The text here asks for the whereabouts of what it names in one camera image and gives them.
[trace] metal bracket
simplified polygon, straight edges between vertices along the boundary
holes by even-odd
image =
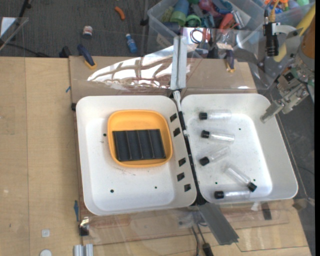
[[[94,246],[89,243],[85,246],[81,244],[73,247],[73,256],[94,256]]]
[[[173,39],[173,56],[170,89],[172,91],[186,87],[187,74],[187,38],[176,36]]]

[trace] yellow object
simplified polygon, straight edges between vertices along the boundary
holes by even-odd
[[[152,130],[159,129],[165,158],[134,161],[119,161],[116,155],[113,131]],[[173,146],[169,126],[166,119],[152,110],[119,110],[112,113],[107,123],[107,137],[112,159],[121,166],[131,168],[156,167],[168,162],[173,155]]]
[[[94,70],[97,67],[97,63],[94,62],[94,65],[91,66],[86,60],[84,61],[84,64],[86,64],[89,69]]]
[[[276,7],[277,5],[279,4],[279,1],[280,0],[277,0],[274,5],[273,5],[273,8],[269,14],[269,22],[275,22],[276,21]]]
[[[306,29],[310,26],[315,14],[316,14],[316,3],[314,3],[314,5],[310,8],[310,10],[307,12],[307,14],[303,17],[303,19],[296,26],[297,30],[302,29],[300,34],[299,34],[300,37],[304,34]],[[286,44],[283,43],[279,47],[278,56],[274,56],[273,59],[276,62],[281,62],[281,60],[284,58],[284,56],[286,56],[286,54],[287,54]]]

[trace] test tube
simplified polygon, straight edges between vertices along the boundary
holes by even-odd
[[[251,179],[236,167],[228,165],[225,173],[238,184],[245,185],[251,192],[256,190],[257,186],[251,182]]]
[[[213,151],[210,151],[207,156],[201,158],[199,160],[202,166],[205,166],[209,163],[215,163],[228,155],[230,153],[230,148],[228,146],[224,146]]]
[[[215,199],[225,199],[226,201],[247,200],[250,198],[249,190],[219,190],[214,192]]]
[[[235,135],[231,133],[222,133],[218,131],[207,131],[203,130],[201,132],[201,137],[209,140],[233,143],[235,141]]]
[[[211,109],[207,112],[200,112],[200,120],[228,121],[231,119],[232,113],[229,109]]]

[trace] cylindrical object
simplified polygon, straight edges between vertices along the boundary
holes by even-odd
[[[163,22],[163,25],[165,25],[169,30],[171,30],[175,34],[180,34],[181,26],[178,22]]]
[[[207,156],[201,158],[199,160],[202,166],[205,166],[209,163],[215,163],[220,159],[224,158],[230,153],[230,148],[228,146],[224,146],[218,149],[215,149],[207,154]]]
[[[199,27],[201,25],[201,19],[194,14],[191,14],[188,17],[186,17],[185,22],[187,23],[187,26],[190,28]]]
[[[228,121],[232,113],[229,109],[212,109],[207,112],[200,112],[200,120]]]
[[[132,39],[130,34],[126,34],[125,37],[127,39],[126,43],[129,47],[130,52],[135,54],[138,51],[136,42]]]
[[[214,192],[215,199],[226,201],[247,200],[250,197],[249,190],[219,190]]]
[[[84,26],[82,31],[82,37],[86,39],[92,38],[93,28],[92,26]]]
[[[228,165],[225,173],[238,184],[246,186],[251,192],[256,190],[257,186],[251,182],[251,179],[236,167]]]
[[[221,133],[216,131],[203,130],[201,137],[219,142],[233,143],[235,141],[235,135],[231,133]]]
[[[310,4],[309,0],[296,0],[296,2],[298,3],[298,5],[300,6],[305,6]]]
[[[177,22],[180,26],[186,24],[186,17],[188,15],[189,2],[188,0],[179,0],[174,6],[170,22]]]

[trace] small bottle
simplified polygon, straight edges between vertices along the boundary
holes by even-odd
[[[125,37],[127,39],[126,43],[129,47],[130,52],[135,54],[138,51],[135,41],[132,39],[130,34],[126,34]]]
[[[207,112],[200,112],[200,120],[228,121],[231,119],[231,111],[229,109],[212,109]]]
[[[219,190],[214,192],[215,199],[224,199],[226,201],[247,200],[250,197],[249,190]]]
[[[219,161],[220,159],[224,158],[226,155],[230,153],[230,148],[228,146],[224,146],[218,149],[215,149],[208,153],[207,156],[201,158],[199,160],[202,166],[205,166],[209,163],[214,163]]]
[[[235,135],[231,133],[221,133],[216,131],[203,130],[201,132],[201,137],[209,140],[233,143],[235,141]]]
[[[82,37],[85,39],[91,39],[92,32],[93,32],[92,26],[84,26],[83,31],[82,31]]]
[[[251,192],[256,190],[257,186],[251,182],[251,179],[236,167],[228,165],[225,169],[225,173],[238,184],[245,185]]]

